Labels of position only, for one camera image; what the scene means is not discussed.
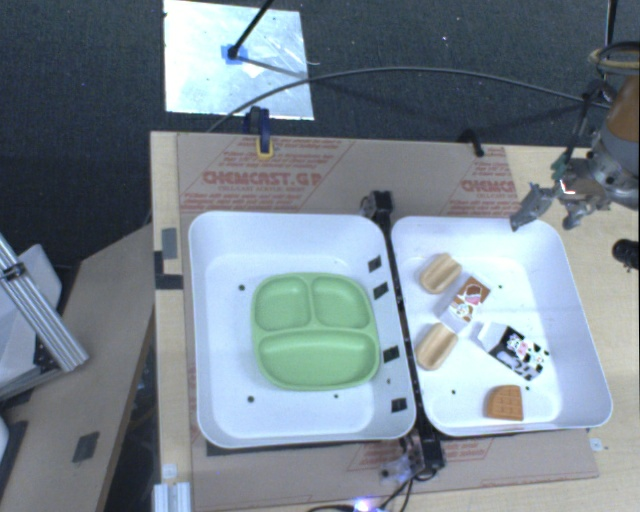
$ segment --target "green divided plate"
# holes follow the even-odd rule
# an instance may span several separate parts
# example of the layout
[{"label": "green divided plate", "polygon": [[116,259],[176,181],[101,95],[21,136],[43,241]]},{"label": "green divided plate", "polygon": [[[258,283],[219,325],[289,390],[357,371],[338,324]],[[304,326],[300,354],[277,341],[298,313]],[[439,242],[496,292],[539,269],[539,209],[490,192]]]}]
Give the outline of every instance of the green divided plate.
[{"label": "green divided plate", "polygon": [[369,299],[344,276],[292,273],[265,279],[253,294],[251,331],[260,370],[282,388],[357,386],[380,365]]}]

